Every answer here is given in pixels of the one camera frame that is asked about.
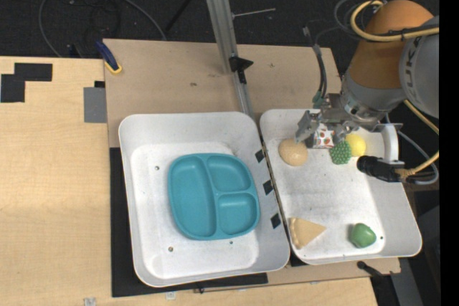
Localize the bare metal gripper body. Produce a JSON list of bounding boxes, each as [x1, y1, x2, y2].
[[319, 92, 382, 133]]

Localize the white carton with fruit print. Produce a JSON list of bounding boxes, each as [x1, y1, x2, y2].
[[312, 125, 336, 150]]

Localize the yellow lemon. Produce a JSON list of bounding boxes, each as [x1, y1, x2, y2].
[[344, 133, 367, 158]]

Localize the green grapes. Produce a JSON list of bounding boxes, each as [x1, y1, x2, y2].
[[328, 140, 353, 166]]

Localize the beige round bread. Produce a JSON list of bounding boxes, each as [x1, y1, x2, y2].
[[278, 138, 309, 167]]

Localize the white plastic tray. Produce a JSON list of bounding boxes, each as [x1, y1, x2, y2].
[[118, 111, 291, 288], [259, 107, 423, 266]]

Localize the beige pizza slice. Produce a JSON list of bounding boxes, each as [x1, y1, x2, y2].
[[288, 216, 327, 250]]

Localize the green pepper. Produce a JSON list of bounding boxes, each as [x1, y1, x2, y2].
[[349, 222, 377, 249]]

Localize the blue divided plate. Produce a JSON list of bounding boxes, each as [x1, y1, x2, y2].
[[167, 153, 261, 241]]

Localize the brown cardboard board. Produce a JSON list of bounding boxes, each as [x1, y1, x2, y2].
[[103, 38, 402, 295]]

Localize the black cylinder on white bracket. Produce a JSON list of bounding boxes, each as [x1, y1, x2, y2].
[[356, 122, 406, 183]]

